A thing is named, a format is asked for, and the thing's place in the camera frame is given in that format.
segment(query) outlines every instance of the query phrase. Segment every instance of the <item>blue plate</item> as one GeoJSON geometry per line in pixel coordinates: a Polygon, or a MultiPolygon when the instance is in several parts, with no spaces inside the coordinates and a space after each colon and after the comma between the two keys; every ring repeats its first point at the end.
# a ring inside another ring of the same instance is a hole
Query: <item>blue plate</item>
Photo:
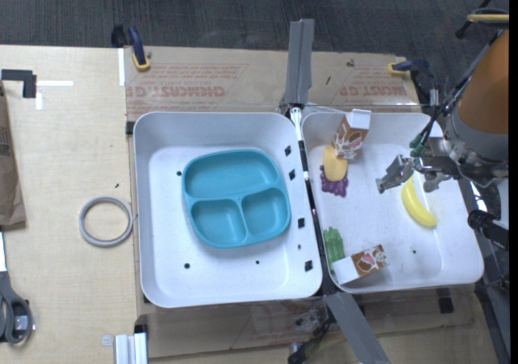
{"type": "Polygon", "coordinates": [[[259,150],[226,150],[191,160],[182,176],[189,220],[205,243],[235,248],[283,233],[290,203],[274,161],[259,150]]]}

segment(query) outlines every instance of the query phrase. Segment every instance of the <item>scissors handle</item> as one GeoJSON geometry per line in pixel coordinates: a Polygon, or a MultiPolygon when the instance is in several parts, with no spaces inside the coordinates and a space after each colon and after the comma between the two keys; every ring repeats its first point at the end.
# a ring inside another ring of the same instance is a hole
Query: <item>scissors handle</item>
{"type": "Polygon", "coordinates": [[[7,342],[18,344],[26,339],[32,331],[32,313],[27,301],[20,298],[11,288],[7,271],[0,272],[0,336],[2,334],[7,342]],[[2,313],[3,305],[6,306],[6,315],[2,313]],[[16,317],[27,316],[27,327],[16,328],[16,317]]]}

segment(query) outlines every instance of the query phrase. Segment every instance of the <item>gray ring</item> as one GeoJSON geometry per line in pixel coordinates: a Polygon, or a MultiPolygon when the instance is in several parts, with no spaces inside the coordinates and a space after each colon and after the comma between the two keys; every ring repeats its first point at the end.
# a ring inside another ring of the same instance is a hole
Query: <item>gray ring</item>
{"type": "Polygon", "coordinates": [[[87,201],[84,206],[82,207],[81,211],[79,212],[79,231],[81,232],[81,235],[83,235],[83,238],[88,242],[96,246],[102,246],[105,248],[115,246],[116,244],[119,244],[124,239],[126,239],[133,229],[133,216],[131,214],[131,208],[130,205],[123,202],[120,198],[115,196],[98,196],[93,197],[89,201],[87,201]],[[115,239],[110,240],[102,240],[97,239],[94,236],[90,235],[90,233],[87,232],[85,226],[84,226],[84,218],[87,214],[87,211],[92,208],[92,206],[97,205],[99,203],[113,203],[114,205],[118,205],[121,209],[124,210],[126,213],[126,216],[128,218],[128,226],[126,227],[126,230],[122,232],[122,235],[116,237],[115,239]]]}

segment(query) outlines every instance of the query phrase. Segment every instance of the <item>wooden table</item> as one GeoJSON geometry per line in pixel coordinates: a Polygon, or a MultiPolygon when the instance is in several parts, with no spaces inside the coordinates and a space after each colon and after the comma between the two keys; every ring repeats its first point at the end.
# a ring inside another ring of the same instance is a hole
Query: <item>wooden table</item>
{"type": "MultiPolygon", "coordinates": [[[[103,336],[132,334],[137,319],[133,240],[98,248],[80,235],[78,215],[93,196],[130,203],[125,135],[125,88],[116,49],[0,46],[3,69],[32,70],[43,87],[44,107],[22,98],[21,83],[5,81],[16,159],[28,219],[5,229],[11,283],[27,298],[36,331],[20,348],[0,344],[0,363],[111,363],[103,336]]],[[[104,238],[124,229],[122,212],[98,206],[87,221],[104,238]]],[[[496,362],[480,304],[473,323],[385,335],[392,362],[496,362]]],[[[355,362],[346,342],[330,346],[316,362],[355,362]]],[[[287,346],[162,358],[153,362],[287,362],[287,346]]]]}

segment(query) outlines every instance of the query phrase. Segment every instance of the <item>white plastic tray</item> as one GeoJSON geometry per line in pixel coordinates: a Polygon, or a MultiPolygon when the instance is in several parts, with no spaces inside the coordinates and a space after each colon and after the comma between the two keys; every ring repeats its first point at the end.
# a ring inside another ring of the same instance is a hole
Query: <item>white plastic tray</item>
{"type": "MultiPolygon", "coordinates": [[[[483,259],[458,183],[448,180],[426,195],[438,225],[418,225],[401,201],[401,187],[379,194],[376,178],[396,155],[409,156],[409,142],[428,122],[418,113],[373,113],[371,127],[359,155],[347,172],[346,197],[321,191],[320,165],[324,145],[330,144],[343,114],[316,112],[303,122],[309,173],[321,228],[338,229],[346,256],[381,243],[390,265],[340,286],[351,293],[371,293],[473,283],[483,273],[483,259]]],[[[442,137],[435,127],[432,136],[442,137]]]]}
{"type": "Polygon", "coordinates": [[[322,269],[315,229],[297,137],[286,117],[152,112],[137,121],[134,147],[141,283],[152,303],[190,307],[307,298],[318,291],[322,269]],[[291,221],[281,235],[265,242],[214,248],[189,224],[181,172],[200,155],[236,148],[262,150],[275,161],[287,188],[291,221]]]}

